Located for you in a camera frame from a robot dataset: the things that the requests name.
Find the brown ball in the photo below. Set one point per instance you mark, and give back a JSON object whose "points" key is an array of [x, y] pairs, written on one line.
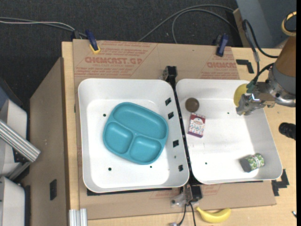
{"points": [[192, 104]]}

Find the blue divided plate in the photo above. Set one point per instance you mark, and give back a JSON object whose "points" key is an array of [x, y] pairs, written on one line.
{"points": [[135, 133]]}

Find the white plastic tray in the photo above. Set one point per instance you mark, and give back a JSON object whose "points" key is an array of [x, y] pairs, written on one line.
{"points": [[225, 149], [131, 178]]}

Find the brown cardboard board red print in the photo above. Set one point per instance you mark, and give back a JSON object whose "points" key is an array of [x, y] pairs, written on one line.
{"points": [[141, 58]]}

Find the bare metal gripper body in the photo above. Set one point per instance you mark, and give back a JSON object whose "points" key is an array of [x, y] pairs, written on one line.
{"points": [[264, 94]]}

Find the yellow banana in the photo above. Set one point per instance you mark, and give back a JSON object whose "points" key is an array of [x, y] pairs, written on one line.
{"points": [[215, 216]]}

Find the white and red carton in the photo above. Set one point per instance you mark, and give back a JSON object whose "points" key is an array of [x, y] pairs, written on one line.
{"points": [[196, 125]]}

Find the yellow lemon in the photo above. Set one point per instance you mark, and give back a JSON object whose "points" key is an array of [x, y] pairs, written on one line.
{"points": [[239, 93]]}

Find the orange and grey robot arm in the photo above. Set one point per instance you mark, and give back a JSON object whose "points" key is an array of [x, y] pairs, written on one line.
{"points": [[285, 62]]}

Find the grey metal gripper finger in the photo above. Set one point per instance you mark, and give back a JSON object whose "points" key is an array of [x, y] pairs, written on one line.
{"points": [[251, 98], [244, 108]]}

